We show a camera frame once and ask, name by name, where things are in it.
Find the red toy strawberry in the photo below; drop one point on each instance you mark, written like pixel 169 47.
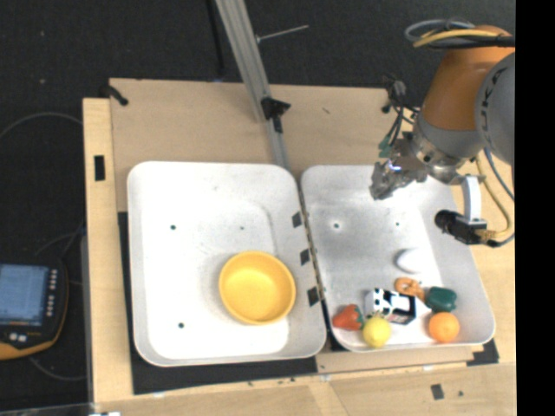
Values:
pixel 347 318

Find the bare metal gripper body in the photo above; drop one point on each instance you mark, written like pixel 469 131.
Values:
pixel 427 163

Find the orange toy orange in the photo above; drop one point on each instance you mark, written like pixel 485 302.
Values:
pixel 444 327

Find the pale wood board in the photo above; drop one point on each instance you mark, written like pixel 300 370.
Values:
pixel 195 124

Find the orange toy pretzel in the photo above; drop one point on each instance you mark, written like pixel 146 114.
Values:
pixel 407 285

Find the black cylinder on white bracket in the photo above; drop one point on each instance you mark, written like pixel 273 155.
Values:
pixel 459 225

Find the yellow bowl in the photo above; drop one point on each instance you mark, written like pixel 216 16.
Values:
pixel 258 288

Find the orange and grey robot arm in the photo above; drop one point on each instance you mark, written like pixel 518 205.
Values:
pixel 459 89

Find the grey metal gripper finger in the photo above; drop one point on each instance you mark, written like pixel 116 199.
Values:
pixel 401 184
pixel 381 182

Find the white plastic tray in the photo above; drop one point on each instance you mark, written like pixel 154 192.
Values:
pixel 195 215
pixel 368 241

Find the black and white carton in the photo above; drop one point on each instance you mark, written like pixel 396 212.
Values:
pixel 390 306

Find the white rounded toy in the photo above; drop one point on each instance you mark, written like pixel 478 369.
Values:
pixel 409 260

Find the green toy pepper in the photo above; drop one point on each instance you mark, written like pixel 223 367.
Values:
pixel 441 299

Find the yellow toy lemon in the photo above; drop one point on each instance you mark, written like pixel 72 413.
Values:
pixel 376 332

